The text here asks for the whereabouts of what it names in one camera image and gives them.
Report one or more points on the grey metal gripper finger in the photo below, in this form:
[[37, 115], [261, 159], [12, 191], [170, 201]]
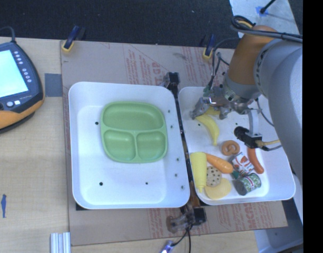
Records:
[[225, 112], [200, 109]]

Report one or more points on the white plastic tray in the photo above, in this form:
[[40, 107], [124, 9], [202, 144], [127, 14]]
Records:
[[274, 178], [92, 167]]

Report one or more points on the green label can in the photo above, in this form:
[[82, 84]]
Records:
[[249, 183]]

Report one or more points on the thin black rod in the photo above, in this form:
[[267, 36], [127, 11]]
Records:
[[182, 133]]

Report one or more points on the yellow banana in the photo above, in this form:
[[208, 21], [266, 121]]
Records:
[[211, 126]]

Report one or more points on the brown speckled biscuit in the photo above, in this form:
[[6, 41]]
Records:
[[213, 176]]

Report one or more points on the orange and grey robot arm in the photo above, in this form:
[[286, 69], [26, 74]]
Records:
[[279, 70]]

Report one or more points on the green divided plate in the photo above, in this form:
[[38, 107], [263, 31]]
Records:
[[132, 120]]

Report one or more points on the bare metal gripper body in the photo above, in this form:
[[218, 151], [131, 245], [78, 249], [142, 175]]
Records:
[[221, 97]]

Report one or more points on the red and white can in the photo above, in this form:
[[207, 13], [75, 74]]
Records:
[[241, 163]]

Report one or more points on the yellow potato crisp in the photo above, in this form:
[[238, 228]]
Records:
[[219, 191]]

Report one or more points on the black cylinder on white bracket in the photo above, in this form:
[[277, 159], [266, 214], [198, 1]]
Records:
[[243, 134]]

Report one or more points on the orange sausage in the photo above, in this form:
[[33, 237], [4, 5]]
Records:
[[255, 159]]

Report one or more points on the brown cardboard board red print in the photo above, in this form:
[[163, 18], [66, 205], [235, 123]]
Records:
[[106, 62]]

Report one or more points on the yellow squeeze bottle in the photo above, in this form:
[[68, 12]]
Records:
[[198, 167]]

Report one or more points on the orange carrot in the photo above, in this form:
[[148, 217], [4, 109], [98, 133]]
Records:
[[220, 163]]

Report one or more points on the brown pretzel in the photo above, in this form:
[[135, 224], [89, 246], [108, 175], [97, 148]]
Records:
[[225, 148]]

